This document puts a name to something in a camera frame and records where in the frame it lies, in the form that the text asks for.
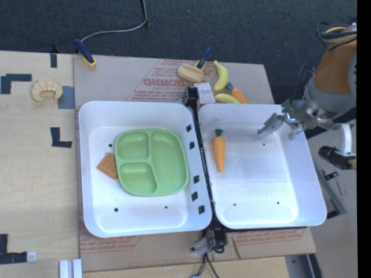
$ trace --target yellow banana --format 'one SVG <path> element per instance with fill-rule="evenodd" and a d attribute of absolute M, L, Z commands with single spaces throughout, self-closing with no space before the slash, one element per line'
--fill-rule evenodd
<path fill-rule="evenodd" d="M 216 101 L 222 102 L 222 103 L 234 103 L 234 104 L 240 104 L 241 103 L 235 97 L 232 97 L 229 94 L 218 94 L 214 98 L 215 98 Z"/>
<path fill-rule="evenodd" d="M 228 70 L 225 66 L 220 65 L 217 60 L 214 61 L 214 65 L 218 71 L 218 80 L 214 85 L 214 91 L 218 92 L 223 90 L 228 83 Z"/>

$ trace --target cardboard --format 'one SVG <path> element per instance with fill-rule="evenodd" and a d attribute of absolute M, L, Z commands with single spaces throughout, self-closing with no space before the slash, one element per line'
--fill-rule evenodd
<path fill-rule="evenodd" d="M 97 65 L 89 67 L 79 55 L 74 55 L 79 244 L 83 271 L 201 262 L 202 257 L 190 254 L 189 246 L 202 238 L 202 232 L 103 239 L 91 235 L 86 230 L 83 223 L 78 131 L 79 109 L 89 101 L 180 101 L 184 89 L 193 84 L 179 79 L 177 69 L 181 64 L 194 65 L 195 61 L 108 56 L 95 58 Z M 221 64 L 228 69 L 230 82 L 234 87 L 243 90 L 250 103 L 274 103 L 262 65 Z M 207 62 L 203 72 L 204 81 L 213 87 L 217 81 L 217 71 L 213 63 Z M 227 237 L 225 251 L 222 254 L 212 253 L 212 260 L 226 261 L 315 252 L 309 228 L 231 232 Z"/>

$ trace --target white tray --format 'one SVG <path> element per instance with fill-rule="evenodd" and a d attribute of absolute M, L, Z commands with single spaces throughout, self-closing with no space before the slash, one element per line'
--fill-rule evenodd
<path fill-rule="evenodd" d="M 280 105 L 207 104 L 199 110 L 216 215 L 231 229 L 314 226 L 326 206 L 307 140 L 289 140 L 290 127 L 258 138 L 258 129 Z M 223 129 L 225 165 L 218 172 L 212 141 Z"/>
<path fill-rule="evenodd" d="M 190 180 L 174 195 L 141 197 L 97 169 L 124 131 L 160 128 L 183 142 Z M 199 231 L 212 219 L 191 112 L 177 103 L 92 101 L 79 111 L 83 217 L 98 237 Z"/>

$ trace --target orange carrot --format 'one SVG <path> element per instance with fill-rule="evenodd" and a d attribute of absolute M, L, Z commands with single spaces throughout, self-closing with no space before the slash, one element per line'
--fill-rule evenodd
<path fill-rule="evenodd" d="M 246 98 L 242 90 L 234 88 L 231 83 L 227 84 L 225 87 L 231 90 L 231 96 L 235 97 L 240 103 L 249 103 L 249 100 Z"/>
<path fill-rule="evenodd" d="M 222 132 L 223 130 L 216 129 L 216 137 L 213 140 L 214 156 L 219 172 L 223 172 L 225 158 L 225 139 L 221 136 Z"/>

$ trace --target green plate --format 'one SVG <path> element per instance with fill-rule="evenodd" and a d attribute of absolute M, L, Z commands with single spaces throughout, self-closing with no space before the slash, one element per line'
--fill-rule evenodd
<path fill-rule="evenodd" d="M 169 130 L 126 131 L 116 139 L 115 157 L 120 183 L 132 195 L 171 195 L 188 184 L 183 143 Z"/>

